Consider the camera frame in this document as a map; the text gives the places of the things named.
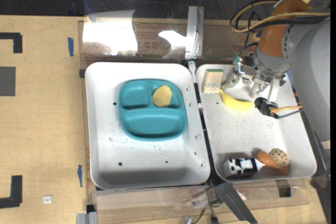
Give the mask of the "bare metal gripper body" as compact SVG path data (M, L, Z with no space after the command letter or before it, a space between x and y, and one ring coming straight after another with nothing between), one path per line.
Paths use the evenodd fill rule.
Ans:
M273 79L278 80L280 86L283 86L286 83L286 75L283 71L276 71L268 68L256 55L240 57L237 65L237 73L242 78L255 82L261 86L270 85Z

